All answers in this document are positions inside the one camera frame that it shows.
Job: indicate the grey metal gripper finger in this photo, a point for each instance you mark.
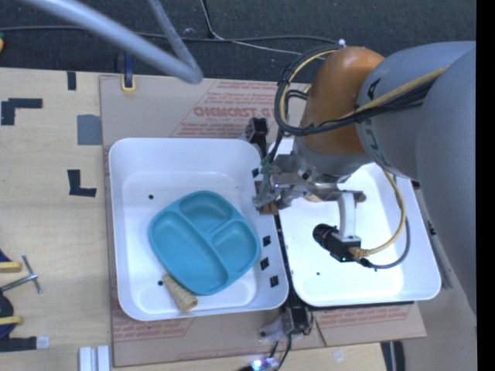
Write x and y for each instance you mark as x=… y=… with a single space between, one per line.
x=263 y=196
x=285 y=198

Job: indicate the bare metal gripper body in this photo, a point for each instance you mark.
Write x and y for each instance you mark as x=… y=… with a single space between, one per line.
x=289 y=172

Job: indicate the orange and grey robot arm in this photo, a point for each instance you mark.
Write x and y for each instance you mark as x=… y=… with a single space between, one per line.
x=417 y=130

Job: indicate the blue divided plate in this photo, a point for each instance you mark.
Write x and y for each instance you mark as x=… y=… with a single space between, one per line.
x=193 y=246

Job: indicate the white plastic tray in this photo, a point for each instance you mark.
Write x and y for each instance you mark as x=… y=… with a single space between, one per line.
x=348 y=284
x=135 y=246

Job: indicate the tan waffle cone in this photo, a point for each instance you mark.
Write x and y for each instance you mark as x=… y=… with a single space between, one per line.
x=179 y=296

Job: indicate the brown cardboard board red print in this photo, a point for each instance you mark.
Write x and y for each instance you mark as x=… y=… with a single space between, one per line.
x=162 y=106

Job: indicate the black cylinder on white bracket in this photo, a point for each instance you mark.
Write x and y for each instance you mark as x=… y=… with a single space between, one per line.
x=337 y=242

